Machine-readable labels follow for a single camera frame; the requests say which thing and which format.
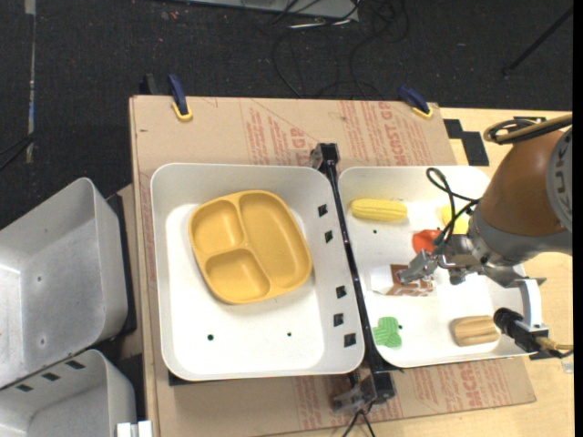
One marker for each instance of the white plastic tray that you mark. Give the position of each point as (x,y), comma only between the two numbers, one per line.
(54,267)
(423,326)
(82,403)
(255,344)

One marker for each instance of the red toy food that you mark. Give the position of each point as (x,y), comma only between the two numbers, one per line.
(423,241)

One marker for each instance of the black cylinder on white bracket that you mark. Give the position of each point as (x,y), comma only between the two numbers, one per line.
(519,328)

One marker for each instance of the brown cardboard board, red print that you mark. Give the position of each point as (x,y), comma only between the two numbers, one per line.
(255,125)

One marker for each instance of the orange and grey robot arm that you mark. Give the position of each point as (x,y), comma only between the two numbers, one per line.
(519,198)

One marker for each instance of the thin black rod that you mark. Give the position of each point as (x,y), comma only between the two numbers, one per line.
(350,253)

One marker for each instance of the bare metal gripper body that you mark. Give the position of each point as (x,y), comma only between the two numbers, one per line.
(464,255)

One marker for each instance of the tan toy bread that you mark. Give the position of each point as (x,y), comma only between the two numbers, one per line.
(473,330)

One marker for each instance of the green toy food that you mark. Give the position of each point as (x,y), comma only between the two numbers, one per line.
(387,332)

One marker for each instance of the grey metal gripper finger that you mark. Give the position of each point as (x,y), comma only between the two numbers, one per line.
(407,277)
(421,261)

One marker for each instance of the yellow toy food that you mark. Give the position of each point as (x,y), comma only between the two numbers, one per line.
(459,226)

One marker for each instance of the yellow corn cob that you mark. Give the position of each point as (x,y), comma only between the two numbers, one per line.
(378,210)

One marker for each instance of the yellow divided plate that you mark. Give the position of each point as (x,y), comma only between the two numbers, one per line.
(255,226)

